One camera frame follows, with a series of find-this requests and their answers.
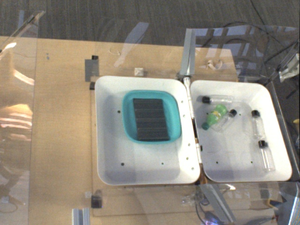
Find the black tube cap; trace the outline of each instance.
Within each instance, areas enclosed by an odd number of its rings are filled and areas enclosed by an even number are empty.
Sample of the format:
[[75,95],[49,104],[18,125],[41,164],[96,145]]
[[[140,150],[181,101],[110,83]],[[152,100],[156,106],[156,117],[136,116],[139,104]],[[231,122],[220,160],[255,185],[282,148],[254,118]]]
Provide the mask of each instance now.
[[235,115],[236,115],[238,112],[237,112],[236,110],[232,109],[232,110],[230,110],[229,113],[232,115],[232,117],[235,117]]
[[260,140],[260,141],[258,141],[258,146],[259,146],[259,148],[265,148],[268,146],[268,144],[266,143],[265,140]]
[[204,96],[204,97],[202,98],[202,102],[203,102],[203,103],[210,103],[210,97]]
[[251,112],[251,114],[252,114],[252,117],[260,117],[261,116],[260,113],[259,113],[259,111],[257,111],[257,110],[253,110]]

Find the small white cube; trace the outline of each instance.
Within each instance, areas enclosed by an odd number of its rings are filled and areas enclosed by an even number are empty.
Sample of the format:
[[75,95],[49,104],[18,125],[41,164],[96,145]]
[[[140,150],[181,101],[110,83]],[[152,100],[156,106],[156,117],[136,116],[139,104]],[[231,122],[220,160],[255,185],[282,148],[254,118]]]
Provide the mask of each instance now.
[[135,68],[135,76],[137,77],[144,77],[144,68],[136,67]]

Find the clear acrylic panel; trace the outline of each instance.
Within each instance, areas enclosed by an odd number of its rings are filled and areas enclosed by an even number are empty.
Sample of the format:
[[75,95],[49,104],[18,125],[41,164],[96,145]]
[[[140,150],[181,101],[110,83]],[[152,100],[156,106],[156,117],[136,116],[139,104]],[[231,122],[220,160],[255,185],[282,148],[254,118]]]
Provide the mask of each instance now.
[[0,40],[0,223],[28,224],[38,21]]
[[94,216],[144,215],[149,225],[296,225],[299,188],[295,182],[106,188]]
[[[299,28],[238,22],[193,31],[195,71],[190,74],[191,81],[239,81],[266,86],[273,102],[279,103],[275,106],[276,113],[296,174],[293,179],[298,180],[299,129],[291,121],[299,118],[299,75],[280,81],[279,72],[299,53]],[[123,36],[124,43],[97,44],[95,54],[105,64],[101,66],[100,76],[135,76],[135,68],[143,68],[143,77],[178,79],[184,60],[185,40],[180,39],[183,34],[186,30],[177,28],[174,40],[178,46],[148,45],[154,36],[153,27],[139,22]]]

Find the black sponge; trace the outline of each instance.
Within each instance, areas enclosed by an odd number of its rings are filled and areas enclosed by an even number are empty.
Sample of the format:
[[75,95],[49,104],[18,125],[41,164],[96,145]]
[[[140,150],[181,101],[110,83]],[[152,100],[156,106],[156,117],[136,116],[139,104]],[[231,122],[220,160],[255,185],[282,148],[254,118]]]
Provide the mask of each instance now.
[[147,142],[168,141],[163,100],[134,98],[137,140]]

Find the metal bracket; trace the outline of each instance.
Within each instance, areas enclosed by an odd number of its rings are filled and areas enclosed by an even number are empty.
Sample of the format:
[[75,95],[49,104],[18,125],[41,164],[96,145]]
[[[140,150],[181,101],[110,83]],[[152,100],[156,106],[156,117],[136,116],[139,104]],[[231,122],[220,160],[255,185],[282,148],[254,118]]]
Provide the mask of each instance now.
[[299,74],[299,53],[297,53],[286,66],[287,68],[285,70],[279,72],[279,78],[281,82],[287,78],[291,78]]
[[203,184],[201,185],[201,190],[222,222],[228,224],[236,221],[236,218],[216,184]]
[[196,35],[194,29],[187,29],[183,46],[183,55],[181,60],[181,77],[190,76],[195,73],[195,48]]
[[85,81],[90,82],[92,76],[99,76],[99,58],[95,55],[85,60]]
[[90,209],[76,209],[72,210],[72,225],[90,225]]

